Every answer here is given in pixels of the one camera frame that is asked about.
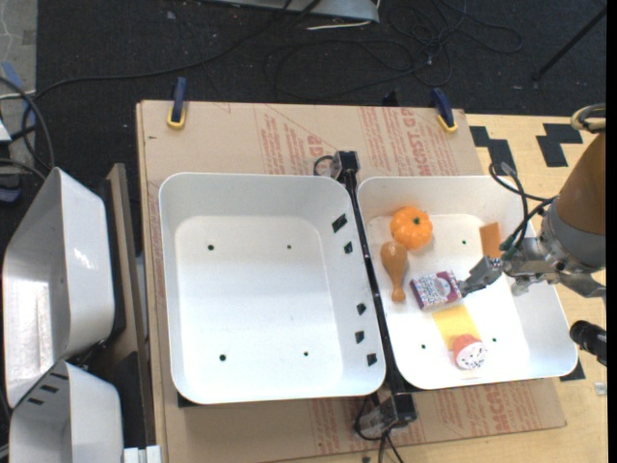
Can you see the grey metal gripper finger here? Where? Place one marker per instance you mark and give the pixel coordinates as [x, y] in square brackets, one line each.
[470, 286]
[487, 268]

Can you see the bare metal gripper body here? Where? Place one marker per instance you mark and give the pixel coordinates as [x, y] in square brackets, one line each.
[532, 261]

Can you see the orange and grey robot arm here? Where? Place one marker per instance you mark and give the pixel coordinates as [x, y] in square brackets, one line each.
[585, 186]

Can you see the orange toy cheese slice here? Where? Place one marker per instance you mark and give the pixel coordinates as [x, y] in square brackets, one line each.
[490, 239]

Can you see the purple and white carton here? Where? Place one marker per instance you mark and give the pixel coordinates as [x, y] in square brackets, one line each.
[434, 290]

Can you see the yellow toy cheese slice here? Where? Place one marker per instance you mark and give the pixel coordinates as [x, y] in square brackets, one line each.
[453, 321]

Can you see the white plastic tray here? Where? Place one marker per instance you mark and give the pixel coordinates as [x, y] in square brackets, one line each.
[72, 422]
[511, 335]
[58, 278]
[250, 297]

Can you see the orange and white fruit half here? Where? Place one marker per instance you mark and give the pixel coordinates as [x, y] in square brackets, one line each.
[468, 353]

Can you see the brown toy chicken drumstick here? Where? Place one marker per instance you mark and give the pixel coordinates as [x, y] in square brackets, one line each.
[394, 261]

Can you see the orange toy pumpkin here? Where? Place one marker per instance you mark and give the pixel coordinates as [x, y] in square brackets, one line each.
[410, 227]

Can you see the brown cardboard board red print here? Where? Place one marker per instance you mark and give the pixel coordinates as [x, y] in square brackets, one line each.
[241, 133]

